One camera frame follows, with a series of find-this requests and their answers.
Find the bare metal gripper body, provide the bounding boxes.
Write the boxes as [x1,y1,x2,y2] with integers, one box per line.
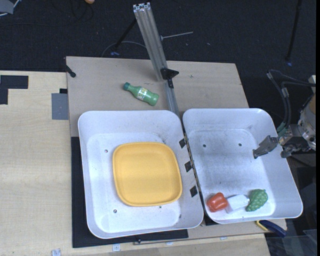
[278,118,317,155]

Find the white plastic tray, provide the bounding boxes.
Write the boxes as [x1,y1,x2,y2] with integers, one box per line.
[182,107,304,225]
[77,109,205,240]

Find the green grapes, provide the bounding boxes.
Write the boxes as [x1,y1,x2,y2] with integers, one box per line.
[245,188,269,213]

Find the white block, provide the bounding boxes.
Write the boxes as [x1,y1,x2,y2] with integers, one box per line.
[225,194,250,214]

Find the orange bell pepper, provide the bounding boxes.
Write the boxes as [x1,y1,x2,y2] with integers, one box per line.
[206,192,229,213]

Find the yellow plate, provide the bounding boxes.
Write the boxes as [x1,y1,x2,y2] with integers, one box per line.
[111,141,183,207]

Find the green plastic bottle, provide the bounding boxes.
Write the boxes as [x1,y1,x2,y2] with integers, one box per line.
[122,82,160,107]

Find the pale wood board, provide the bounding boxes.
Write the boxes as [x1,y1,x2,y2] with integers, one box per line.
[66,56,288,248]

